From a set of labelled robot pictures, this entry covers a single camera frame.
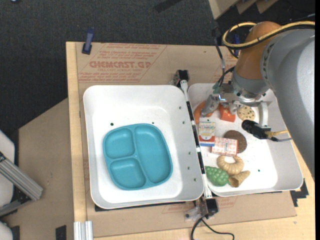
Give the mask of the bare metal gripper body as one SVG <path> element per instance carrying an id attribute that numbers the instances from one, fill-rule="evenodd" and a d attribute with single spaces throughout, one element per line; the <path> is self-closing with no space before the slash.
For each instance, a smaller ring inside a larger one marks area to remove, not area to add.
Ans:
<path id="1" fill-rule="evenodd" d="M 232 83 L 223 83 L 216 91 L 219 102 L 224 105 L 258 107 L 261 103 L 266 103 L 268 106 L 272 103 L 269 100 L 262 100 L 262 94 L 249 92 Z"/>

